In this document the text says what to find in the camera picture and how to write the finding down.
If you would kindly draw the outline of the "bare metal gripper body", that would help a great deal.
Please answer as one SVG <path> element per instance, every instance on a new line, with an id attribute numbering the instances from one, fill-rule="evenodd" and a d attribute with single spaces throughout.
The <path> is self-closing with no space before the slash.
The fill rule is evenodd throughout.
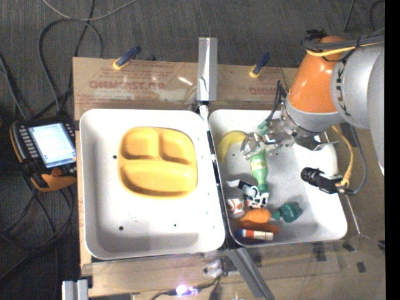
<path id="1" fill-rule="evenodd" d="M 290 129 L 280 119 L 264 120 L 258 125 L 260 141 L 266 146 L 281 148 L 290 147 L 298 136 L 297 129 Z"/>

